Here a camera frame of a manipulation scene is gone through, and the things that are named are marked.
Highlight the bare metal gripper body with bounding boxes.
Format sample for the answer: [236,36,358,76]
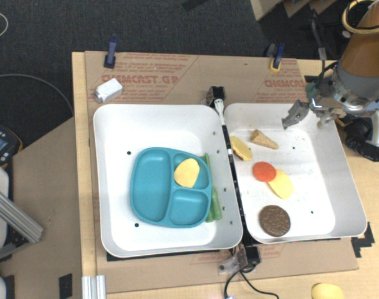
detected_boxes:
[308,78,379,118]

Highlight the tan toy wafer cone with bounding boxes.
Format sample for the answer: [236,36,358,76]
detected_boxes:
[249,128,280,151]

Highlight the white plastic tray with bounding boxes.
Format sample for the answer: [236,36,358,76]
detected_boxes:
[223,102,368,245]
[92,103,244,259]

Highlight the orange round toy slice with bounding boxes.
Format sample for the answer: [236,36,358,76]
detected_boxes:
[252,161,277,183]

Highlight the yellow toy pizza slice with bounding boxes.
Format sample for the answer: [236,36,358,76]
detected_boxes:
[229,135,254,163]

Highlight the yellow oval toy slice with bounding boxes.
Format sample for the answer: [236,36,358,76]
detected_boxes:
[267,169,294,200]
[173,158,201,188]

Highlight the thin black and white rod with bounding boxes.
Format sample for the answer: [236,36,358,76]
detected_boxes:
[214,99,250,246]

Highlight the brown round biscuit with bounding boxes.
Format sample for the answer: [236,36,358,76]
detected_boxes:
[258,204,292,238]

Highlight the brown cardboard board, red print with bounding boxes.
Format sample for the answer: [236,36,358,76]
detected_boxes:
[84,50,360,294]

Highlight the green toy bean pod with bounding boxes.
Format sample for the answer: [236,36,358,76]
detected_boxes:
[203,153,223,224]

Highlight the blue divided plate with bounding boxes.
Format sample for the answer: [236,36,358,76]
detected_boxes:
[128,146,214,229]

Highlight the yellow rounded toy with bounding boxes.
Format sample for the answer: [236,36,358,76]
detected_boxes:
[310,282,345,299]

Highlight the small white carton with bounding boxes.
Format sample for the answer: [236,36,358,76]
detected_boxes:
[92,77,123,104]

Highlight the black cylinder on white bracket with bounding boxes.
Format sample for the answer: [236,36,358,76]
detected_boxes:
[344,110,379,163]

